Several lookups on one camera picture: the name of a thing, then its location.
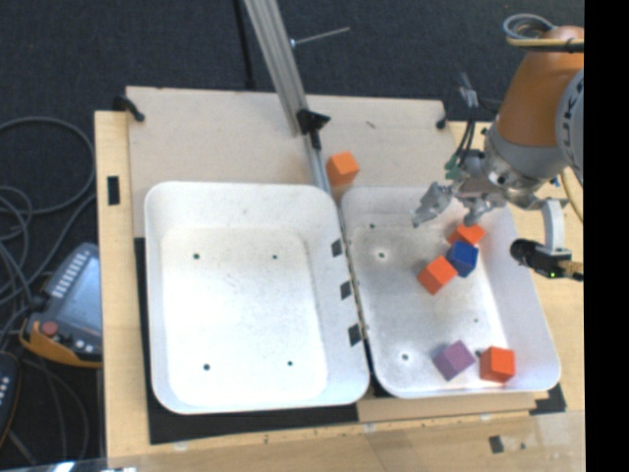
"cube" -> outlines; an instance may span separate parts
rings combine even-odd
[[[449,382],[474,364],[476,358],[465,343],[459,339],[432,357],[432,362],[445,380]]]
[[[325,165],[327,179],[333,187],[351,183],[360,169],[354,155],[348,150],[330,156]]]
[[[417,279],[431,295],[434,295],[457,274],[457,270],[446,257],[438,256],[420,271]]]
[[[465,224],[459,225],[454,231],[447,237],[448,243],[453,244],[455,241],[465,241],[474,246],[481,241],[483,236],[486,235],[486,231],[480,227],[479,224],[474,224],[468,227]]]
[[[454,266],[459,276],[466,278],[476,267],[479,249],[465,241],[455,241],[445,257]]]
[[[505,383],[515,376],[515,352],[491,346],[481,353],[481,379]]]

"empty white tray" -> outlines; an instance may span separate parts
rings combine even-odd
[[[446,238],[467,210],[454,200],[440,216],[414,228],[411,211],[426,189],[358,187],[341,204],[376,378],[403,398],[552,388],[559,359],[531,270],[510,256],[518,236],[509,209],[481,218],[486,235],[476,268],[430,295],[416,276],[446,255]],[[432,357],[459,339],[473,353],[490,346],[513,349],[516,375],[505,384],[484,381],[477,362],[446,381]]]
[[[144,215],[152,386],[166,408],[362,397],[370,374],[329,195],[310,185],[164,182],[146,195]]]

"black bracket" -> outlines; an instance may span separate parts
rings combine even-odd
[[[141,122],[145,119],[144,114],[142,114],[136,105],[128,99],[124,94],[118,94],[114,97],[114,101],[112,103],[112,109],[120,112],[124,112],[125,110],[129,110],[134,118]]]
[[[297,121],[302,130],[302,135],[310,135],[313,148],[317,150],[321,150],[321,138],[318,135],[318,131],[325,126],[329,120],[330,117],[327,115],[317,114],[306,108],[302,108],[297,112]]]

